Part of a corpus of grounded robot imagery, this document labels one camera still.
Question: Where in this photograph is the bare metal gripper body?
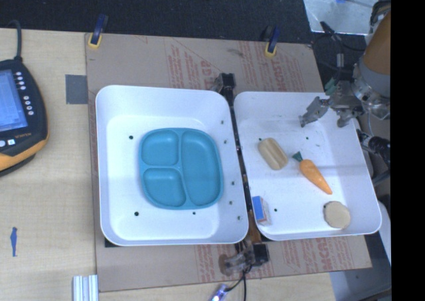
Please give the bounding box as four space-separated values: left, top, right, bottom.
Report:
327 79 379 114

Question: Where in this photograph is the beige bread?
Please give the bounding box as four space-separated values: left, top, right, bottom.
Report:
257 137 289 171

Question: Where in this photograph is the orange carrot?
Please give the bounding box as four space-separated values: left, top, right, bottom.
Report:
292 151 333 195

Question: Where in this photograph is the thin black rod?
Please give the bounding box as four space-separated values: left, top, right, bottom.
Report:
224 86 260 244

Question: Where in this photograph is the white plastic tray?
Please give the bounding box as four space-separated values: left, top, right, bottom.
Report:
233 90 383 242
95 84 250 247

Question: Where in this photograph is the beige round biscuit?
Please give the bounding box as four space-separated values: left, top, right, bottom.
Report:
323 200 352 230

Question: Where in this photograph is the blue and white carton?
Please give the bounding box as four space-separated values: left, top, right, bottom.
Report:
251 195 273 227

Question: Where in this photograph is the blue divided plate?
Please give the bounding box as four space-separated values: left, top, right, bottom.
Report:
138 127 224 211

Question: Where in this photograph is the brown cardboard board red print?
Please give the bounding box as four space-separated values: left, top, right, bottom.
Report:
84 32 373 292

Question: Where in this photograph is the black block with thin wires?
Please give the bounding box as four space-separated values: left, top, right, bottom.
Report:
218 242 270 276
212 72 237 95

